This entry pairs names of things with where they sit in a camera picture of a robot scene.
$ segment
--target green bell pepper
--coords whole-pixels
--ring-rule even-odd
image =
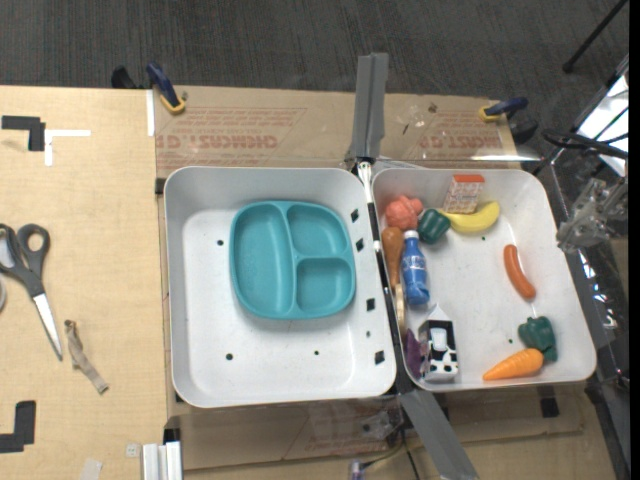
[[[451,227],[451,221],[435,208],[429,208],[418,222],[420,239],[430,245],[435,244]]]
[[[518,326],[518,336],[527,347],[537,348],[547,361],[558,360],[556,337],[551,322],[546,316],[527,318]]]

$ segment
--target yellow banana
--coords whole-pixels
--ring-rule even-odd
[[[475,213],[447,213],[442,215],[451,221],[451,227],[458,233],[477,233],[493,226],[500,216],[500,205],[497,201],[489,201]]]

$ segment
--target blue clamp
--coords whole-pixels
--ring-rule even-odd
[[[152,84],[160,89],[160,101],[172,114],[180,114],[184,111],[184,100],[176,94],[173,85],[156,62],[147,64],[147,73]]]
[[[502,114],[507,114],[507,119],[513,117],[518,110],[523,110],[529,105],[527,98],[512,98],[500,101],[493,106],[481,107],[478,114],[485,123],[491,123],[500,119]]]

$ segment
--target scissors handle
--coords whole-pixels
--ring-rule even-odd
[[[20,245],[20,242],[18,241],[16,232],[10,226],[7,226],[6,224],[0,224],[0,239],[3,235],[7,243],[7,250],[9,251],[10,261],[7,263],[6,260],[0,259],[0,272],[10,274],[22,281],[31,297],[36,297],[43,294],[44,286],[42,285],[40,277],[32,272],[31,269],[28,268],[24,263],[24,260],[22,258],[22,247]],[[38,251],[35,251],[36,255],[40,254],[44,257],[46,250],[44,250],[44,252],[41,252],[44,248],[44,242],[45,240],[43,237],[43,247],[40,247]],[[28,248],[28,250],[29,254],[34,254],[31,248]],[[42,270],[42,259],[40,260],[40,269]]]
[[[42,243],[38,249],[32,249],[29,245],[29,239],[33,235],[40,235],[42,238]],[[17,237],[18,245],[27,258],[29,269],[42,279],[42,265],[44,263],[44,257],[47,255],[49,245],[51,244],[49,232],[37,224],[25,224],[18,230]]]

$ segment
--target sausage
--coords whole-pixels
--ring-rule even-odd
[[[522,272],[520,260],[518,259],[518,249],[513,244],[508,244],[504,248],[504,266],[511,284],[523,298],[531,300],[536,296],[535,287],[529,282]]]

